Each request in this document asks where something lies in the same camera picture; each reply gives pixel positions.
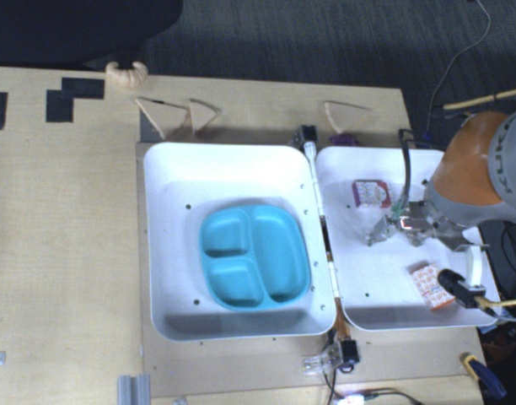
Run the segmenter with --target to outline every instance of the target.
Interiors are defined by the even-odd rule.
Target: wooden table
[[[104,99],[74,100],[73,123],[48,123],[46,91],[61,89],[62,77],[103,74],[0,68],[0,92],[8,93],[0,131],[0,351],[7,353],[0,403],[116,403],[118,376],[143,371],[136,97],[177,105],[192,98],[219,107],[223,114],[206,132],[215,143],[286,143],[301,124],[315,124],[326,140],[332,130],[324,100],[374,110],[378,121],[356,122],[352,131],[367,144],[391,145],[395,129],[408,124],[395,89],[173,77],[149,77],[134,91],[106,84]],[[180,138],[193,141],[184,132]],[[482,403],[458,360],[462,352],[482,359],[475,328],[353,331],[363,361],[340,379],[340,392],[393,386],[427,405]],[[270,338],[252,341],[234,342],[228,360],[242,346],[260,350],[264,365],[302,353],[290,338],[266,348]],[[170,344],[183,365],[196,357],[185,346]],[[210,362],[222,361],[218,352],[210,351]],[[208,368],[213,379],[221,369]],[[270,372],[283,379],[274,389],[267,387]],[[225,386],[204,390],[207,372],[200,379],[190,372],[195,388],[186,392],[219,393],[187,401],[314,405],[325,403],[329,393],[320,378],[304,379],[293,370],[285,375],[278,367],[256,366],[254,373],[263,380],[261,390],[220,393]],[[173,400],[156,398],[153,404]],[[379,400],[400,403],[398,397]]]

